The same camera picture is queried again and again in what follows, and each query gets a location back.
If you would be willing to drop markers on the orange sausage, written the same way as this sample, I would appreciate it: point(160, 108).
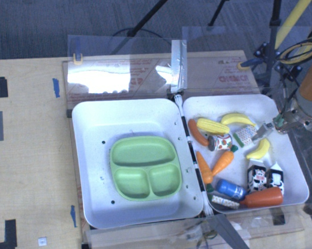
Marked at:
point(196, 133)

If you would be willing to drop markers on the white packet with green end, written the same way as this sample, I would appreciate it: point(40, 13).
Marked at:
point(245, 135)

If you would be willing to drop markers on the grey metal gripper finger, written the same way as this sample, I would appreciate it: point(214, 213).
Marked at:
point(262, 132)

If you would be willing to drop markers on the white patterned packet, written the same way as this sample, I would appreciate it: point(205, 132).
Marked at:
point(225, 202)

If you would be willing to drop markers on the orange carrot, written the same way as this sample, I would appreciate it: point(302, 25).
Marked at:
point(222, 161)
point(205, 169)

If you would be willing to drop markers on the orange bottle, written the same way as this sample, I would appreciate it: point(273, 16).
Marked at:
point(263, 197)

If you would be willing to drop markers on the cow print milk carton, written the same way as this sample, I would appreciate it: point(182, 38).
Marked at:
point(257, 177)
point(275, 178)

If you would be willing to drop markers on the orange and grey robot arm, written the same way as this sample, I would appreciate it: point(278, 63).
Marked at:
point(308, 85)

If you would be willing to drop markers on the white plastic tray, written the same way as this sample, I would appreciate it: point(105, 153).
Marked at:
point(285, 171)
point(94, 156)

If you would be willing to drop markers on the yellow banana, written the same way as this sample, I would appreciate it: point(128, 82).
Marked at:
point(236, 118)
point(261, 150)

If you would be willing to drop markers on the white can with tomato print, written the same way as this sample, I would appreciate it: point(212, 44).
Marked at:
point(221, 142)

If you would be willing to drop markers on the green divided plate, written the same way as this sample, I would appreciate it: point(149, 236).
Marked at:
point(144, 151)

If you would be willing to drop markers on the yellow corn cob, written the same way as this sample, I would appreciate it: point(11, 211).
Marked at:
point(212, 126)

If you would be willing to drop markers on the brown cardboard board red print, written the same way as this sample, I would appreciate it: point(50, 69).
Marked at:
point(211, 73)

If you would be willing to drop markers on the blue can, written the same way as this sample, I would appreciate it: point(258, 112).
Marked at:
point(229, 189)

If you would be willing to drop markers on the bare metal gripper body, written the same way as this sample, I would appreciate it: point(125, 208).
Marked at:
point(298, 118)

